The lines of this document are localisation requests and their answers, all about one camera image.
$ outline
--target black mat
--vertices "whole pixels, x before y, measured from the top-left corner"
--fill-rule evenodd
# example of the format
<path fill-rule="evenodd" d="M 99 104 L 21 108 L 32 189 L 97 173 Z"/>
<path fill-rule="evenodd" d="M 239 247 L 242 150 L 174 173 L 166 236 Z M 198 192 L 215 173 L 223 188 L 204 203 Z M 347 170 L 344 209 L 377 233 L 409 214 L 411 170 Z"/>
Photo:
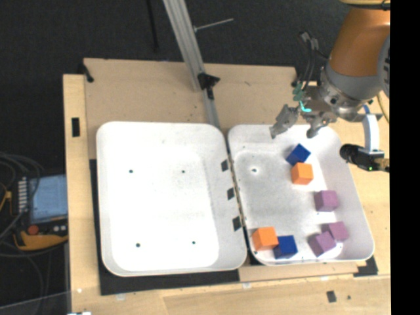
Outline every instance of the black mat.
<path fill-rule="evenodd" d="M 167 274 L 162 276 L 121 277 L 112 274 L 102 262 L 100 255 L 100 232 L 98 213 L 98 187 L 96 175 L 96 160 L 91 159 L 91 182 L 94 209 L 94 224 L 96 232 L 96 248 L 98 253 L 98 269 L 100 279 L 100 293 L 110 295 L 117 293 L 129 293 L 134 291 L 146 291 L 150 289 L 169 289 L 194 287 L 202 285 L 225 284 L 239 281 L 238 270 L 224 272 L 206 272 L 192 274 Z"/>

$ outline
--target blue cube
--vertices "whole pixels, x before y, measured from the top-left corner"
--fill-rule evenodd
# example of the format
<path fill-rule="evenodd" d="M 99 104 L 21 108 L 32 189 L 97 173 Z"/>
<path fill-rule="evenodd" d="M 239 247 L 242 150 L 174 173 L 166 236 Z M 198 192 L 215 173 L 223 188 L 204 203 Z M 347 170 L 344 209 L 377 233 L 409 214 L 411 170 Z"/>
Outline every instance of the blue cube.
<path fill-rule="evenodd" d="M 273 248 L 274 257 L 276 259 L 287 259 L 297 253 L 297 246 L 295 237 L 293 236 L 280 236 L 277 237 L 278 245 Z"/>
<path fill-rule="evenodd" d="M 297 162 L 304 163 L 310 152 L 301 144 L 297 144 L 297 146 L 292 150 L 289 156 L 286 158 L 286 161 L 289 162 L 291 165 L 295 165 Z"/>

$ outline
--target blue block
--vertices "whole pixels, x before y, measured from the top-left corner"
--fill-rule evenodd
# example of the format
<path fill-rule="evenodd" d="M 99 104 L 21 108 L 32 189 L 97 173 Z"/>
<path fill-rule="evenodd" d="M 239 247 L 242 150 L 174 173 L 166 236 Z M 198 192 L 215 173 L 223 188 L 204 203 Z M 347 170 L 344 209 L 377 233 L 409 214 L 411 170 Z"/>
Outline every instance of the blue block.
<path fill-rule="evenodd" d="M 276 259 L 290 258 L 297 253 L 297 246 L 295 237 L 293 236 L 280 236 L 277 237 L 278 245 L 273 248 L 274 257 Z"/>
<path fill-rule="evenodd" d="M 295 165 L 297 162 L 304 163 L 309 155 L 310 152 L 304 146 L 297 144 L 295 149 L 293 149 L 289 156 L 286 158 L 286 161 L 291 165 Z"/>

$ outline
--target empty white tray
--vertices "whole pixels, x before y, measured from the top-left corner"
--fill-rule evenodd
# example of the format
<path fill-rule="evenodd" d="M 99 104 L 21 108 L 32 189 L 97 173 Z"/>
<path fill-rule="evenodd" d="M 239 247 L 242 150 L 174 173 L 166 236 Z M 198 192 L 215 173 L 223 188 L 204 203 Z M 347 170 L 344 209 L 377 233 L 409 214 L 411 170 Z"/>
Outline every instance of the empty white tray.
<path fill-rule="evenodd" d="M 370 258 L 374 242 L 346 162 L 340 157 L 342 143 L 333 129 L 324 127 L 307 138 L 309 125 L 295 125 L 275 139 L 268 125 L 238 125 L 228 134 L 233 170 L 239 190 L 248 238 L 260 227 L 274 226 L 277 236 L 293 235 L 298 253 L 288 259 L 275 259 L 273 251 L 255 251 L 265 265 L 311 263 L 316 261 L 362 261 Z M 311 152 L 314 180 L 293 184 L 292 166 L 286 157 L 300 143 Z M 340 206 L 332 212 L 317 212 L 314 193 L 335 190 Z M 308 238 L 321 232 L 324 223 L 343 221 L 349 239 L 316 257 Z"/>
<path fill-rule="evenodd" d="M 102 259 L 118 276 L 232 270 L 247 249 L 222 133 L 109 122 L 96 135 Z"/>

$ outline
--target cube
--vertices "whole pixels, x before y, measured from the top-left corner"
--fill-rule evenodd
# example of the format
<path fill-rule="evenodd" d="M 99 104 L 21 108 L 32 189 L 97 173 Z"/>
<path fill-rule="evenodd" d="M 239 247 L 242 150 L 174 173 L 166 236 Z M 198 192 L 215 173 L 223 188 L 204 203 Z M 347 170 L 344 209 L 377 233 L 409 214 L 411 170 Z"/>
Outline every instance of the cube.
<path fill-rule="evenodd" d="M 339 206 L 337 193 L 334 190 L 321 190 L 315 193 L 315 209 L 317 211 L 333 211 Z"/>
<path fill-rule="evenodd" d="M 323 231 L 328 231 L 337 242 L 343 242 L 348 238 L 348 231 L 344 222 L 334 222 L 322 227 Z"/>
<path fill-rule="evenodd" d="M 308 184 L 314 179 L 310 163 L 297 162 L 291 169 L 291 181 L 294 184 Z"/>
<path fill-rule="evenodd" d="M 333 249 L 337 245 L 333 236 L 328 231 L 314 236 L 308 241 L 308 244 L 317 257 L 330 249 Z"/>
<path fill-rule="evenodd" d="M 278 245 L 276 230 L 272 226 L 258 228 L 252 234 L 252 240 L 256 251 L 273 249 Z"/>
<path fill-rule="evenodd" d="M 274 257 L 276 259 L 287 259 L 297 253 L 297 246 L 295 237 L 293 236 L 280 236 L 277 237 L 278 245 L 273 248 Z"/>
<path fill-rule="evenodd" d="M 304 163 L 310 152 L 301 144 L 298 144 L 286 158 L 286 161 L 289 162 L 291 165 L 295 165 L 297 162 Z"/>

